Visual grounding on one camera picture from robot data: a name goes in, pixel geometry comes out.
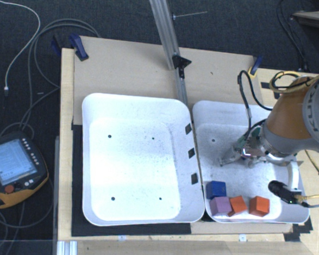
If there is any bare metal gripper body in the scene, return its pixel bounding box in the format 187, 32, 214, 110
238, 137, 298, 166

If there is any blue cube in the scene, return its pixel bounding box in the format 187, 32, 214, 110
205, 180, 228, 201

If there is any white plastic tray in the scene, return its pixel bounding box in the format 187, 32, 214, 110
73, 91, 213, 234
184, 99, 318, 229

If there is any orange cube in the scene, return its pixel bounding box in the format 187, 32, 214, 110
227, 195, 249, 219
248, 195, 271, 217

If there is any purple cube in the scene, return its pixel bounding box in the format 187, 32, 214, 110
208, 195, 234, 219

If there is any brown cardboard board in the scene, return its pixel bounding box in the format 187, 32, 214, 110
61, 35, 306, 241

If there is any black cylinder on white bracket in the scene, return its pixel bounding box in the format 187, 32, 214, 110
266, 158, 305, 206

